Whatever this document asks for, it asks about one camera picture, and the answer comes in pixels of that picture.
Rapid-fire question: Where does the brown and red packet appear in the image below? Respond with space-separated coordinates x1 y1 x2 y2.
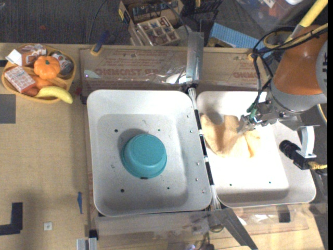
20 45 48 67

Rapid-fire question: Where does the yellow divided plate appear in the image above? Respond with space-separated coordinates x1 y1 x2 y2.
1 43 77 105

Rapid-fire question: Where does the black cylinder on white bracket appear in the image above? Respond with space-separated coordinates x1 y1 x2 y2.
279 124 321 170

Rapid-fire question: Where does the white plastic tray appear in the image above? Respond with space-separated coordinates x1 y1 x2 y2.
196 90 317 208
86 89 212 217

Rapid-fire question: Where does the teal bowl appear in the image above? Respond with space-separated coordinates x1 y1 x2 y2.
120 133 168 180

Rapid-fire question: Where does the beige cloth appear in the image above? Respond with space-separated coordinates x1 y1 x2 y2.
199 113 261 159

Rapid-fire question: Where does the red sausage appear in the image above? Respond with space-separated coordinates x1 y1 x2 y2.
22 86 40 97

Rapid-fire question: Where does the orange pumpkin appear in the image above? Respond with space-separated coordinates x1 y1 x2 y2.
33 55 61 81

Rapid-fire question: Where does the small white box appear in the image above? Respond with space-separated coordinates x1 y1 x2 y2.
5 48 23 66

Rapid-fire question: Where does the yellow banana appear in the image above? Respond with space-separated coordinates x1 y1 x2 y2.
34 85 74 105

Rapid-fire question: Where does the small red and white can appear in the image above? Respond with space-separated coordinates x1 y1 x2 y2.
50 51 74 77

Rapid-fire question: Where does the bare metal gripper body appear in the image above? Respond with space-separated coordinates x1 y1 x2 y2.
253 99 304 130

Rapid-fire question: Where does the orange carrot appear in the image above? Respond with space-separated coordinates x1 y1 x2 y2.
30 75 54 89

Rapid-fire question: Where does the red and white carton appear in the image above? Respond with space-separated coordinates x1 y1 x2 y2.
4 66 37 94

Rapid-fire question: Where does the black block with thin wires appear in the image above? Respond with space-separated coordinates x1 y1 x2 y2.
181 81 199 93

